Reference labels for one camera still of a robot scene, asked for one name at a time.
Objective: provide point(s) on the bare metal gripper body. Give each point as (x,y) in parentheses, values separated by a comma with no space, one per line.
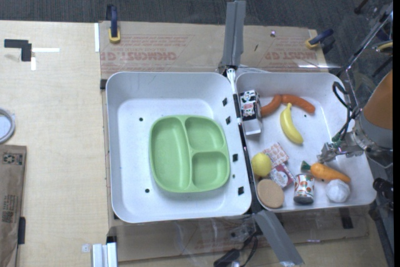
(354,147)

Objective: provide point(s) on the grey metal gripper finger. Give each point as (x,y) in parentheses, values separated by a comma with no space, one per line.
(325,157)
(330,147)

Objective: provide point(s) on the orange carrot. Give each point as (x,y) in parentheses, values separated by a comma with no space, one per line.
(326,172)

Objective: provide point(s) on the white plastic tray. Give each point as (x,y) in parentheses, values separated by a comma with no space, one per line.
(131,165)
(322,128)

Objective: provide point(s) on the white garlic bulb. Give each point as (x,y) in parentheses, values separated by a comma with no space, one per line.
(338,191)

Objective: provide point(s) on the tomato print can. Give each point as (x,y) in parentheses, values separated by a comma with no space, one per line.
(303,188)

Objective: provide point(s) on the yellow banana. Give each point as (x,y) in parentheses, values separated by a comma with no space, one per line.
(289,128)

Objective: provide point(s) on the red carton with round picture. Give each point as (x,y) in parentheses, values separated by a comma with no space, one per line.
(282,176)

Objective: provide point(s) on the red and white packet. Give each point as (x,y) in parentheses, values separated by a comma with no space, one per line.
(278,152)

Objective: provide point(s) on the orange sausage links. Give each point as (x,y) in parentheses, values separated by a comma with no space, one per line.
(297,101)

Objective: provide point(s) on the yellow lemon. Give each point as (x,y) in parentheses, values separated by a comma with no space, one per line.
(261,165)

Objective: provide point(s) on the tan round biscuit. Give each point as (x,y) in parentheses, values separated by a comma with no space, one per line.
(270,194)

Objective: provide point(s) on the cow print milk carton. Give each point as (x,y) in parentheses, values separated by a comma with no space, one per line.
(249,109)

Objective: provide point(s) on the green divided plate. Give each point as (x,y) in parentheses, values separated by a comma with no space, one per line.
(168,153)

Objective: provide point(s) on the brown cardboard board, red print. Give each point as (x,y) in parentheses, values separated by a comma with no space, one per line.
(175,50)

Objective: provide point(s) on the brown paper bag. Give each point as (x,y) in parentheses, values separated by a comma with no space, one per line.
(9,197)

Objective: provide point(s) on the black cylinder on white bracket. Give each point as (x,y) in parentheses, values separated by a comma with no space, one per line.
(382,186)

